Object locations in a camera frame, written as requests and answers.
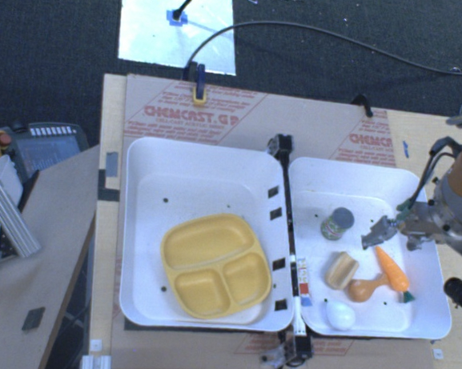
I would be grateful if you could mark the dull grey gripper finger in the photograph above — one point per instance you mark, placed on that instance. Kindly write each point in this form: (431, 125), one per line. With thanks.
(379, 233)
(418, 243)

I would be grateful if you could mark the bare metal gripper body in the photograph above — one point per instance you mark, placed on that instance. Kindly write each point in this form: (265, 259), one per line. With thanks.
(424, 222)

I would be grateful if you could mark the orange carrot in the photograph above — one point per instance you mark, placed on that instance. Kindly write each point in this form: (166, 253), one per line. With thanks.
(392, 270)

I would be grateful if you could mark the green can with grey lid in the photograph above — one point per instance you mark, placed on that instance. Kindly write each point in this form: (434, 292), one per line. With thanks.
(336, 225)

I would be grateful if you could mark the white plastic tray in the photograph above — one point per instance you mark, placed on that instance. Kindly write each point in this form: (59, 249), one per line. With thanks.
(375, 188)
(199, 185)

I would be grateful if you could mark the tan hot dog bun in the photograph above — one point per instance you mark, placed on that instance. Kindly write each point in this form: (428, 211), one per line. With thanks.
(341, 269)

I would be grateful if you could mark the brown pear-shaped toy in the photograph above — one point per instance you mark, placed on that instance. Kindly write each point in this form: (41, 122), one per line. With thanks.
(360, 291)

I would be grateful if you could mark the white egg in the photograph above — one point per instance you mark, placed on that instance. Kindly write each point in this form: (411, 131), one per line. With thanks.
(341, 316)

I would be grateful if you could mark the thin black and white rod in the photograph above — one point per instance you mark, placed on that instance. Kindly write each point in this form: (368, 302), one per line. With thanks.
(288, 217)

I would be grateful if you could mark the brown cardboard board red print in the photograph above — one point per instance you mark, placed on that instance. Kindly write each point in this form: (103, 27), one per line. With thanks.
(301, 117)

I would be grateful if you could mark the yellow divided plate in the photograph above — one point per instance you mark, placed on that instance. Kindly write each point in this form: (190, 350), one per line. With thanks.
(210, 242)

